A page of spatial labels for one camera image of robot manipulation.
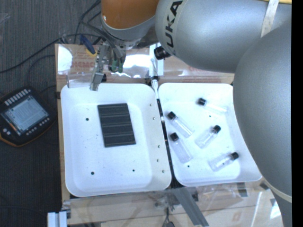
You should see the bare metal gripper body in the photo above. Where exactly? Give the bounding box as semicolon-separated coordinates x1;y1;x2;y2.
95;42;112;75

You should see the black ribbed rectangular pad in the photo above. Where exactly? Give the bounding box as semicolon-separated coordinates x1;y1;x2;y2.
97;103;137;148

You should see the white plastic tray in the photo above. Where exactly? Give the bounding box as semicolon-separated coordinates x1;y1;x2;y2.
60;82;172;198
157;82;263;187

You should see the clear bottle with black cap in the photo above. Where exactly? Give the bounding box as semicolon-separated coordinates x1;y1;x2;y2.
194;124;222;149
167;111;194;139
169;132;194;164
207;151;240;173
197;97;228;114

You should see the brown cardboard board red print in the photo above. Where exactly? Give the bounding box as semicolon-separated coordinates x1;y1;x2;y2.
54;43;292;227

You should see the black cylinder on white bracket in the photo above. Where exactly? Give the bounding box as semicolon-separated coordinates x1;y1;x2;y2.
150;45;171;77

